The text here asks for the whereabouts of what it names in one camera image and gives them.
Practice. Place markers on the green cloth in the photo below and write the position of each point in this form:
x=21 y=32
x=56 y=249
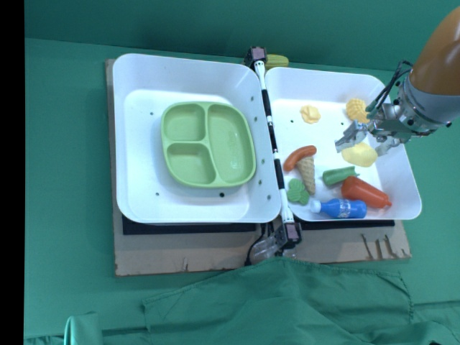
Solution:
x=280 y=300

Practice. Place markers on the orange sausage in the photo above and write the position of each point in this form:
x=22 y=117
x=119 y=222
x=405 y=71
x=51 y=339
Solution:
x=300 y=156

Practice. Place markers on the blue bottle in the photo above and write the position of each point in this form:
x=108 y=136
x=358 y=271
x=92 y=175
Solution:
x=341 y=208

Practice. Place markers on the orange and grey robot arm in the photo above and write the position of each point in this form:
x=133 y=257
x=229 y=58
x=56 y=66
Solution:
x=440 y=67

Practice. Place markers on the white plastic tray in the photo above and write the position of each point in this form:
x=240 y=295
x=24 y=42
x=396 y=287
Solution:
x=143 y=85
x=323 y=85

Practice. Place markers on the yellow pasta swirl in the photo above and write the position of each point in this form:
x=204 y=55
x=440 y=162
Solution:
x=310 y=114

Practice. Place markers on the yellow corn cob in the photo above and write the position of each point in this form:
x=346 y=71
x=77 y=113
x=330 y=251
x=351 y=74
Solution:
x=278 y=62

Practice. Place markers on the orange carrot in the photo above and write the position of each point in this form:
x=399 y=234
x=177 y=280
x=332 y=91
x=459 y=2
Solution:
x=363 y=192

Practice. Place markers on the black and white thin rod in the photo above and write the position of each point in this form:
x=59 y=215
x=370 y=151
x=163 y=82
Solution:
x=267 y=102

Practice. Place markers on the green broccoli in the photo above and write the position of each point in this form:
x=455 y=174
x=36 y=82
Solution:
x=297 y=192

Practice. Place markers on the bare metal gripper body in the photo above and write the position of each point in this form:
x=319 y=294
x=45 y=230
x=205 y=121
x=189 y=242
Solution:
x=390 y=124

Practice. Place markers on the green pepper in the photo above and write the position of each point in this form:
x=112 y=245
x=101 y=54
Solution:
x=338 y=175

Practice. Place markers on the tan ice cream cone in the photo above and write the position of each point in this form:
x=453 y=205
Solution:
x=308 y=173

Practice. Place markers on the brown cardboard board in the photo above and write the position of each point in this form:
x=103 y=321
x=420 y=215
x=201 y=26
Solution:
x=161 y=253

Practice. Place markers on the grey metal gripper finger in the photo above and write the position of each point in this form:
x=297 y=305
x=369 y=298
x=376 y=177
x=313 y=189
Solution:
x=354 y=133
x=386 y=146

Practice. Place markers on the yellow corn piece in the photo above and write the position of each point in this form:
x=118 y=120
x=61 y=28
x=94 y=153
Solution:
x=355 y=109

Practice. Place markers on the green divided plate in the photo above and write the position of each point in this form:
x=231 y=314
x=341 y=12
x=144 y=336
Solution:
x=230 y=146

